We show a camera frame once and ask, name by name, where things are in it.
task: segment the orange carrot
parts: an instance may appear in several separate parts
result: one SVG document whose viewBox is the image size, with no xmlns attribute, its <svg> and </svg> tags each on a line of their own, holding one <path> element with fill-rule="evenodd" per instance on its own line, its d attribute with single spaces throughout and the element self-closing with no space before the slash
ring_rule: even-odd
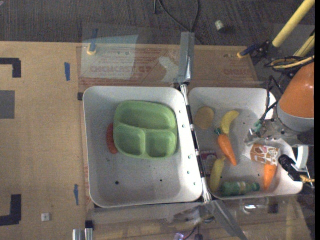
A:
<svg viewBox="0 0 320 240">
<path fill-rule="evenodd" d="M 106 130 L 106 145 L 111 154 L 118 153 L 118 149 L 116 148 L 114 141 L 114 124 L 110 123 L 108 129 Z"/>
<path fill-rule="evenodd" d="M 277 166 L 276 165 L 271 165 L 271 164 L 265 164 L 264 165 L 264 190 L 268 190 L 272 180 L 275 177 L 277 171 Z"/>
<path fill-rule="evenodd" d="M 218 135 L 218 143 L 222 152 L 228 158 L 231 164 L 236 166 L 237 160 L 236 160 L 235 152 L 234 152 L 234 149 L 232 148 L 228 135 L 221 133 L 221 130 L 219 128 L 215 131 L 215 133 Z"/>
</svg>

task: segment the green plate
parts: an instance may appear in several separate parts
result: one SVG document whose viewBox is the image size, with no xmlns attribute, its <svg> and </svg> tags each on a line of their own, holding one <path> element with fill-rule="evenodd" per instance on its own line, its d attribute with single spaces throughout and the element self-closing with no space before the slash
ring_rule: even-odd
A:
<svg viewBox="0 0 320 240">
<path fill-rule="evenodd" d="M 113 138 L 124 155 L 141 159 L 164 159 L 177 149 L 175 113 L 167 106 L 128 100 L 115 111 Z"/>
</svg>

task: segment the gray carpet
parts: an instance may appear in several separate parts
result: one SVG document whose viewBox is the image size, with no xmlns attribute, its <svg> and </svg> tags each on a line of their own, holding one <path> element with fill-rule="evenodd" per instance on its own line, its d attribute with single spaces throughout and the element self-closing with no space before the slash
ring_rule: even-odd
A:
<svg viewBox="0 0 320 240">
<path fill-rule="evenodd" d="M 141 43 L 178 44 L 180 31 L 154 0 L 0 0 L 0 40 L 82 42 L 100 26 L 99 36 L 139 32 Z M 162 0 L 188 29 L 195 0 Z M 274 24 L 285 24 L 304 0 L 199 0 L 195 33 L 203 45 L 250 46 L 269 39 Z M 221 20 L 227 31 L 217 31 Z M 300 23 L 315 25 L 313 8 Z"/>
</svg>

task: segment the small white cube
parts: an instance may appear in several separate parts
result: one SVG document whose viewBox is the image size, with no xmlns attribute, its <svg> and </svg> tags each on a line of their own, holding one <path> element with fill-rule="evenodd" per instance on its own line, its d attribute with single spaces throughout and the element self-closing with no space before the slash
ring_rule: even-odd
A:
<svg viewBox="0 0 320 240">
<path fill-rule="evenodd" d="M 41 214 L 41 221 L 42 221 L 42 222 L 48 222 L 48 221 L 50 221 L 50 213 L 42 213 L 42 214 Z"/>
</svg>

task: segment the red object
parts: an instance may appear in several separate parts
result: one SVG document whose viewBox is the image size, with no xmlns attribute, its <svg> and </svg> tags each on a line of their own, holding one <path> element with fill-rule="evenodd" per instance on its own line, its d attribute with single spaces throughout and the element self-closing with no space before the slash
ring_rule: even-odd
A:
<svg viewBox="0 0 320 240">
<path fill-rule="evenodd" d="M 106 130 L 106 145 L 111 154 L 118 153 L 118 149 L 116 148 L 114 141 L 114 124 L 110 123 L 108 129 Z"/>
</svg>

